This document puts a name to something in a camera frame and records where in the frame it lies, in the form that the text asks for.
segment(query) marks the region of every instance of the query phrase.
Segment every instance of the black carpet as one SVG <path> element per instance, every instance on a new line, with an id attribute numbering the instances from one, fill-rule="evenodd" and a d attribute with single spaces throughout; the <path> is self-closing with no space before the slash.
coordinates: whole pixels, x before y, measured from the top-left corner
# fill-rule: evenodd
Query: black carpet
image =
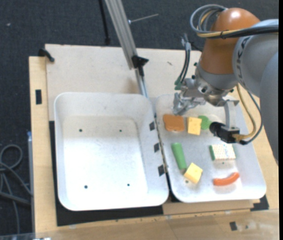
<path id="1" fill-rule="evenodd" d="M 132 23 L 138 48 L 183 49 L 180 37 L 187 33 L 198 46 L 189 24 L 192 12 L 206 4 L 240 7 L 260 20 L 279 18 L 279 0 L 122 0 L 128 19 L 159 14 Z M 106 10 L 110 45 L 119 46 Z M 0 152 L 9 144 L 19 145 L 24 157 L 15 171 L 29 183 L 27 132 L 31 130 L 28 57 L 45 44 L 104 45 L 105 33 L 98 0 L 0 0 Z M 9 165 L 18 159 L 17 149 L 5 152 Z M 8 180 L 14 195 L 28 199 L 16 178 Z M 32 231 L 31 210 L 18 205 L 20 232 Z M 11 201 L 0 198 L 0 236 L 17 232 Z"/>

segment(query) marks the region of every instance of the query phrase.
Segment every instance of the white tray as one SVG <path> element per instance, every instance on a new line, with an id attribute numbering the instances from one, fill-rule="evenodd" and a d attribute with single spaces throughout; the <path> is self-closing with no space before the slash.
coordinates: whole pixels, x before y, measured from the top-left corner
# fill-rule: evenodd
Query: white tray
<path id="1" fill-rule="evenodd" d="M 200 135 L 187 133 L 186 118 L 207 116 L 213 122 L 225 123 L 225 110 L 206 103 L 190 109 L 185 115 L 185 131 L 171 132 L 165 129 L 164 114 L 172 114 L 173 95 L 160 96 L 155 104 L 158 131 L 163 146 L 167 172 L 173 194 L 182 202 L 196 203 L 225 200 L 259 199 L 266 193 L 266 183 L 257 160 L 253 145 L 233 144 L 236 159 L 229 161 L 212 161 L 209 146 L 222 144 L 209 129 L 201 130 Z M 236 125 L 240 132 L 248 130 L 239 105 L 236 106 Z M 187 166 L 194 163 L 203 169 L 197 184 L 187 180 L 179 170 L 171 143 L 182 144 Z M 240 178 L 227 186 L 214 186 L 213 178 L 225 178 L 232 172 L 239 172 Z"/>
<path id="2" fill-rule="evenodd" d="M 54 103 L 57 189 L 72 211 L 150 207 L 169 194 L 151 102 L 66 92 Z"/>

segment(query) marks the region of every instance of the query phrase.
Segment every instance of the black clamp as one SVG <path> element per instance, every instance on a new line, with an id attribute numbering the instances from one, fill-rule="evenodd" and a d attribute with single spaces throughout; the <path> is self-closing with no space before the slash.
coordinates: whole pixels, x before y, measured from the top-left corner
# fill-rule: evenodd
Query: black clamp
<path id="1" fill-rule="evenodd" d="M 209 126 L 210 132 L 219 137 L 223 142 L 226 143 L 236 143 L 236 139 L 233 137 L 234 134 L 239 134 L 240 130 L 235 129 L 226 129 L 224 128 L 225 124 L 221 122 L 212 122 Z"/>
<path id="2" fill-rule="evenodd" d="M 134 55 L 132 58 L 132 64 L 134 66 L 135 69 L 138 69 L 138 72 L 139 72 L 139 75 L 141 77 L 144 77 L 145 74 L 144 74 L 144 69 L 143 69 L 143 66 L 149 61 L 149 59 L 147 58 L 142 58 L 142 57 L 139 57 L 137 55 Z"/>
<path id="3" fill-rule="evenodd" d="M 51 56 L 51 54 L 45 49 L 45 48 L 40 48 L 38 51 L 38 56 L 40 57 L 47 57 L 50 62 L 54 62 L 55 59 Z"/>

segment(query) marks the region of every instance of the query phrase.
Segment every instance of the green and white block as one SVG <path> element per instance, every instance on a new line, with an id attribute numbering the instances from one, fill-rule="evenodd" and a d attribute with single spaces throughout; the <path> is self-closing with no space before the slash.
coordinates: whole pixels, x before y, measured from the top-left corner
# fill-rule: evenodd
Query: green and white block
<path id="1" fill-rule="evenodd" d="M 211 159 L 214 160 L 234 160 L 236 154 L 232 144 L 214 144 L 209 146 Z"/>

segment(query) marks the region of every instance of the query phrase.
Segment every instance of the empty white tray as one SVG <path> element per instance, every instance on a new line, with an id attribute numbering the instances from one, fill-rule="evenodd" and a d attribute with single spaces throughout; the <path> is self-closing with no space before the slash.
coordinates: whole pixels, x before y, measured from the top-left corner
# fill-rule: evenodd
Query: empty white tray
<path id="1" fill-rule="evenodd" d="M 72 211 L 150 207 L 169 194 L 151 102 L 61 93 L 54 103 L 57 190 Z"/>

